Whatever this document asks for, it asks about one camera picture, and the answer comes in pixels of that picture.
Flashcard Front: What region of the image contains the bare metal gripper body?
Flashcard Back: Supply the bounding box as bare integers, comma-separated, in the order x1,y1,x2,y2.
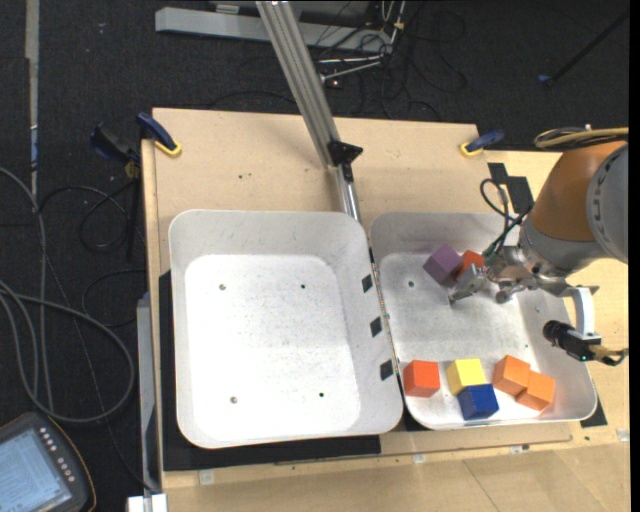
482,245,572,297

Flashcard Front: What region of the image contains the red-orange cube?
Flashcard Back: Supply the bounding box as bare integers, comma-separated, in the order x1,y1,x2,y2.
402,359,441,399
453,249,486,281

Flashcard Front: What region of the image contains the purple cube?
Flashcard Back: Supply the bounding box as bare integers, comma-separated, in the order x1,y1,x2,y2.
422,243,464,286

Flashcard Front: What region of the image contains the white plastic tray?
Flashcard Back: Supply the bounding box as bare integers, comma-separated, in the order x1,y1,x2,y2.
369,211,599,431
168,208,404,450

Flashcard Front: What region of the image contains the orange cube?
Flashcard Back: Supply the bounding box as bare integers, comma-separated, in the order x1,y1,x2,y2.
492,354,531,397
516,370,557,412

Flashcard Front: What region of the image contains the yellow cube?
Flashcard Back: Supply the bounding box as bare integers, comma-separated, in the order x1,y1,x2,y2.
445,357,487,396

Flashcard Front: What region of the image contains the blue cube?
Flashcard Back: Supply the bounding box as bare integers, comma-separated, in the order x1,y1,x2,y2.
457,383,500,421

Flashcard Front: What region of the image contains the pale wood board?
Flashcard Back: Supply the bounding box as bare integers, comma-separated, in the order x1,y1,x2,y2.
141,107,576,491

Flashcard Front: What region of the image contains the black cylinder on white bracket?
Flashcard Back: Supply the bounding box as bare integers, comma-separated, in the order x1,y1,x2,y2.
542,285,604,362

